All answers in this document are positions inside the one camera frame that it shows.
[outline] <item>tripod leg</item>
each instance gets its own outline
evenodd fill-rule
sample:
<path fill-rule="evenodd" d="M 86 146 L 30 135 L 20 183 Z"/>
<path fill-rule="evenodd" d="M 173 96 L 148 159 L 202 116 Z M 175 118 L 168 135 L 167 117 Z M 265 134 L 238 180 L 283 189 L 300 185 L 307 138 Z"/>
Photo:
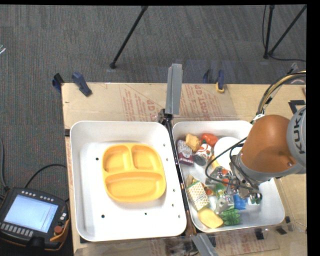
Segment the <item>tripod leg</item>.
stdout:
<path fill-rule="evenodd" d="M 145 13 L 145 11 L 146 11 L 147 9 L 148 9 L 148 5 L 142 5 L 142 6 L 141 6 L 141 12 L 140 12 L 139 16 L 136 18 L 136 20 L 135 20 L 132 28 L 130 29 L 128 35 L 126 36 L 126 38 L 125 38 L 123 44 L 121 45 L 118 53 L 117 53 L 116 56 L 114 57 L 113 62 L 110 63 L 110 65 L 109 65 L 110 68 L 112 68 L 112 69 L 115 69 L 115 68 L 116 68 L 116 62 L 117 62 L 119 56 L 121 55 L 122 51 L 124 50 L 124 48 L 125 48 L 127 42 L 129 41 L 132 33 L 134 32 L 136 26 L 138 25 L 140 19 L 142 18 L 142 16 L 144 15 L 144 13 Z"/>
<path fill-rule="evenodd" d="M 278 47 L 278 45 L 281 43 L 281 41 L 285 38 L 286 34 L 289 32 L 289 30 L 293 27 L 293 25 L 296 23 L 296 21 L 300 18 L 302 13 L 307 8 L 307 5 L 305 4 L 304 7 L 301 9 L 301 11 L 298 13 L 298 15 L 294 18 L 294 20 L 291 22 L 290 26 L 286 29 L 286 31 L 283 33 L 281 38 L 276 42 L 274 47 L 269 51 L 268 55 L 271 56 L 274 53 L 274 50 Z"/>
<path fill-rule="evenodd" d="M 270 30 L 271 30 L 271 21 L 272 21 L 272 14 L 274 12 L 275 5 L 270 4 L 270 12 L 269 12 L 269 21 L 268 21 L 268 29 L 266 31 L 266 42 L 264 47 L 264 55 L 263 58 L 268 59 L 268 47 L 269 47 L 269 38 L 270 38 Z"/>

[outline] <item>yellow divided plate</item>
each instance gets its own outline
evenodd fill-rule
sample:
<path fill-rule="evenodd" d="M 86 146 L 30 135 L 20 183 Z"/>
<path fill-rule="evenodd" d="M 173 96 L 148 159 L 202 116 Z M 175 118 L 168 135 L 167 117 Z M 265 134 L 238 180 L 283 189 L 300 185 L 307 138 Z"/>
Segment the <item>yellow divided plate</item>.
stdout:
<path fill-rule="evenodd" d="M 157 151 L 146 144 L 108 147 L 102 158 L 104 188 L 114 200 L 139 203 L 158 199 L 166 190 L 166 176 Z"/>

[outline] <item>black rubber foot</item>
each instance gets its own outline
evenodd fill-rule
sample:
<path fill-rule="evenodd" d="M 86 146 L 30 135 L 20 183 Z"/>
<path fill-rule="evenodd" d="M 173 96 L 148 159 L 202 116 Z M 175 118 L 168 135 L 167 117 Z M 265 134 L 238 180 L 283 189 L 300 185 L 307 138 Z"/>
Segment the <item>black rubber foot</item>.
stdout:
<path fill-rule="evenodd" d="M 116 68 L 116 63 L 115 62 L 111 62 L 109 66 L 110 66 L 110 68 L 115 69 Z"/>

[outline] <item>red toy pepper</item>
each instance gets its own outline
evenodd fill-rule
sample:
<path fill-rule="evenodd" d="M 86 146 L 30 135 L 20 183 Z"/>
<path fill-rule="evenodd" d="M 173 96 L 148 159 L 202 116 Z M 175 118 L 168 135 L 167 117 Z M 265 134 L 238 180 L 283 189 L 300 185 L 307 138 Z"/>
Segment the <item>red toy pepper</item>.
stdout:
<path fill-rule="evenodd" d="M 201 144 L 207 143 L 211 147 L 214 147 L 218 141 L 218 138 L 215 135 L 213 135 L 212 133 L 204 133 L 204 134 L 202 134 L 200 141 L 201 141 Z"/>

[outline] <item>black pole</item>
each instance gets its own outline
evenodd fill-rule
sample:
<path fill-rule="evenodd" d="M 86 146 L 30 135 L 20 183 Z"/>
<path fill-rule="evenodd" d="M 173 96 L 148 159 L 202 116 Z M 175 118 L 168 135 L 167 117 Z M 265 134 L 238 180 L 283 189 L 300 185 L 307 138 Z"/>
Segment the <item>black pole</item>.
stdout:
<path fill-rule="evenodd" d="M 285 38 L 286 34 L 289 32 L 289 30 L 292 28 L 292 26 L 296 23 L 296 21 L 300 18 L 300 16 L 302 15 L 302 13 L 305 11 L 306 8 L 307 8 L 307 5 L 305 4 L 304 7 L 301 9 L 301 11 L 298 13 L 298 15 L 291 22 L 290 26 L 286 29 L 286 31 L 283 33 L 281 38 L 278 40 L 278 42 L 276 42 L 276 44 L 271 49 L 271 51 L 269 51 L 269 53 L 268 53 L 269 56 L 272 56 L 272 54 L 274 53 L 274 50 L 278 47 L 278 45 L 281 43 L 281 41 Z"/>
<path fill-rule="evenodd" d="M 112 68 L 112 69 L 115 69 L 115 68 L 116 68 L 116 62 L 117 62 L 119 56 L 121 55 L 122 51 L 124 50 L 124 48 L 125 48 L 127 42 L 129 41 L 132 33 L 134 32 L 134 30 L 135 30 L 136 26 L 138 25 L 141 17 L 144 15 L 144 13 L 145 13 L 145 11 L 146 11 L 147 9 L 148 9 L 148 5 L 142 5 L 142 6 L 141 6 L 141 12 L 140 12 L 139 16 L 136 18 L 136 20 L 135 20 L 132 28 L 130 29 L 128 35 L 126 36 L 126 38 L 125 38 L 123 44 L 121 45 L 118 53 L 117 53 L 116 56 L 114 57 L 113 62 L 110 63 L 110 65 L 109 65 L 110 68 Z"/>
<path fill-rule="evenodd" d="M 270 30 L 271 30 L 271 21 L 272 21 L 272 14 L 275 8 L 274 4 L 270 4 L 270 12 L 269 12 L 269 21 L 268 21 L 268 28 L 266 31 L 266 42 L 264 47 L 264 55 L 263 58 L 268 59 L 268 47 L 269 47 L 269 38 L 270 38 Z"/>

